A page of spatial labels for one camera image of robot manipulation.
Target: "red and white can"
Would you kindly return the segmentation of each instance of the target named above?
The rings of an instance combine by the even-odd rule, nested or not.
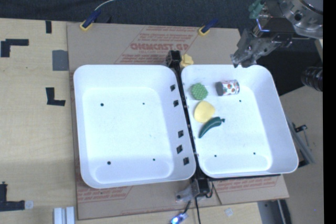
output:
[[[215,87],[219,96],[238,94],[240,91],[240,86],[237,80],[216,82]]]

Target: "wooden surface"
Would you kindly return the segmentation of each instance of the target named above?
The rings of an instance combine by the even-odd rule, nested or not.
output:
[[[67,50],[65,22],[0,19],[0,40],[29,39],[0,58],[0,182],[7,200],[32,200],[34,208],[0,212],[0,223],[52,223],[53,208],[76,207],[69,72],[53,71],[52,51]],[[46,87],[65,106],[47,105]],[[232,216],[225,210],[230,208]],[[76,223],[168,223],[178,211],[76,221]],[[198,223],[195,209],[185,224]],[[256,203],[200,209],[202,224],[260,224]]]

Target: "yellow round object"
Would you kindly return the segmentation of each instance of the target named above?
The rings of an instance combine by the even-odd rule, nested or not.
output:
[[[196,121],[205,123],[210,120],[215,113],[215,108],[207,101],[201,101],[197,104],[194,111]]]

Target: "blue and yellow clamp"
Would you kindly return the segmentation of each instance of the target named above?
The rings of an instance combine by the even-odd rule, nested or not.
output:
[[[213,27],[215,24],[217,24],[218,19],[212,19],[207,25],[202,26],[199,30],[198,30],[198,34],[200,36],[205,36],[209,33],[210,28]]]
[[[90,16],[79,25],[80,29],[82,29],[83,31],[87,31],[91,28],[92,23],[98,18],[98,16],[101,14],[101,10],[97,9],[94,10]]]

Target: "teal connector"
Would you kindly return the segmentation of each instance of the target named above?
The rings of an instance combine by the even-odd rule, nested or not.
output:
[[[259,14],[263,8],[264,4],[261,3],[261,0],[255,0],[253,4],[251,4],[248,8],[248,11],[250,12],[249,18],[250,19],[259,18]]]

